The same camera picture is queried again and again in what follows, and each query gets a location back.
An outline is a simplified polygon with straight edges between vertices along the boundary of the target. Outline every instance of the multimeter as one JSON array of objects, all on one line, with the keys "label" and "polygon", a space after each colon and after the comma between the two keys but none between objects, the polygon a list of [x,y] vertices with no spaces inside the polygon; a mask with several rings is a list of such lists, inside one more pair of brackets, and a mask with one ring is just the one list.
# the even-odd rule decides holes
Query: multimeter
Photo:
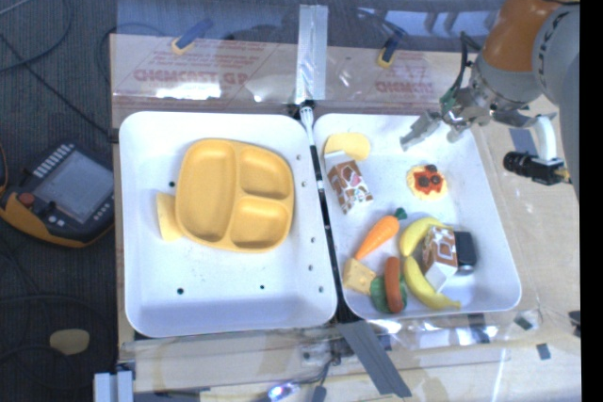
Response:
[{"label": "multimeter", "polygon": [[16,185],[2,152],[0,217],[39,240],[83,248],[113,227],[113,186],[110,166],[76,142],[42,153]]}]

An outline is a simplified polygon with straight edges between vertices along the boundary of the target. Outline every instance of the toy banana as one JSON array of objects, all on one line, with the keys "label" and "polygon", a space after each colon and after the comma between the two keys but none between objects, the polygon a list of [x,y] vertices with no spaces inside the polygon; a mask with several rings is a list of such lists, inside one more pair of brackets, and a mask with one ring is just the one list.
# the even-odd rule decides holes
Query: toy banana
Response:
[{"label": "toy banana", "polygon": [[412,256],[409,256],[404,261],[403,273],[408,288],[410,288],[413,295],[415,295],[421,303],[434,310],[442,310],[447,307],[461,308],[460,301],[452,300],[443,293],[438,293],[433,289],[425,278],[425,275],[423,275],[417,260]]},{"label": "toy banana", "polygon": [[431,226],[446,227],[444,223],[434,217],[422,217],[408,225],[399,237],[399,250],[402,256],[410,256],[415,251],[416,245],[425,238]]}]

